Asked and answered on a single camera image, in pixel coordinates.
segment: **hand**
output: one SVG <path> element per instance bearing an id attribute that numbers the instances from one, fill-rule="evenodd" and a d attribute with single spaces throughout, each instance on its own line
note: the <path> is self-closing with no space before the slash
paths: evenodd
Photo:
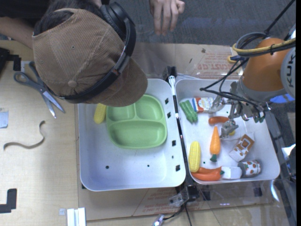
<path id="1" fill-rule="evenodd" d="M 173 31 L 179 14 L 185 9 L 185 3 L 180 0 L 150 0 L 150 13 L 154 17 L 155 33 L 167 34 L 169 28 Z"/>

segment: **green plate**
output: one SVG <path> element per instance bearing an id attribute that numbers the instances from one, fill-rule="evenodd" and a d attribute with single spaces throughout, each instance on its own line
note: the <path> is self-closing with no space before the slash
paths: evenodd
<path id="1" fill-rule="evenodd" d="M 121 148 L 152 148 L 163 144 L 167 137 L 163 107 L 149 95 L 129 106 L 108 106 L 106 122 L 111 141 Z"/>

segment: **brown cap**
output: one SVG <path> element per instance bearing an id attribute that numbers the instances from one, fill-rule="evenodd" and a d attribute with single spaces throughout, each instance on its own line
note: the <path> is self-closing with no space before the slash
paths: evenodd
<path id="1" fill-rule="evenodd" d="M 32 37 L 39 76 L 60 97 L 93 87 L 117 63 L 124 49 L 118 34 L 99 16 L 83 9 L 63 10 L 73 15 Z M 116 81 L 84 103 L 127 106 L 140 99 L 146 88 L 145 73 L 130 59 Z"/>

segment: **orange carrot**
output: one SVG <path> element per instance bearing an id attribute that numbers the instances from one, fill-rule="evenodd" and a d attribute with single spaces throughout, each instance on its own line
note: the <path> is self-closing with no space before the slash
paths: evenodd
<path id="1" fill-rule="evenodd" d="M 225 116 L 213 116 L 208 119 L 209 125 L 213 126 L 217 123 L 225 123 L 229 118 Z"/>
<path id="2" fill-rule="evenodd" d="M 213 169 L 209 169 L 209 168 L 203 168 L 203 167 L 200 167 L 197 171 L 197 173 L 210 173 L 212 171 L 219 171 L 221 172 L 222 170 L 222 167 L 218 167 L 218 168 L 213 168 Z"/>
<path id="3" fill-rule="evenodd" d="M 211 143 L 210 143 L 210 153 L 212 154 L 210 160 L 216 162 L 216 155 L 219 154 L 220 151 L 221 151 L 221 140 L 220 140 L 220 135 L 218 134 L 217 126 L 215 126 L 213 129 Z"/>
<path id="4" fill-rule="evenodd" d="M 194 173 L 192 172 L 192 176 L 201 181 L 217 181 L 221 178 L 221 174 L 223 171 L 213 170 L 209 173 Z"/>

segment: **headphone ear cushion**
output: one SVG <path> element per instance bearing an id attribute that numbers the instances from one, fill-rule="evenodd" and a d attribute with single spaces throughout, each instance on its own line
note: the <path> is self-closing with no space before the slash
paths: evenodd
<path id="1" fill-rule="evenodd" d="M 122 32 L 122 30 L 116 25 L 116 23 L 113 21 L 111 18 L 108 10 L 107 10 L 108 5 L 102 5 L 100 6 L 100 12 L 103 16 L 104 21 L 106 21 L 109 25 L 112 26 L 112 28 L 115 30 L 115 32 L 119 35 L 119 37 L 124 40 L 126 35 Z"/>

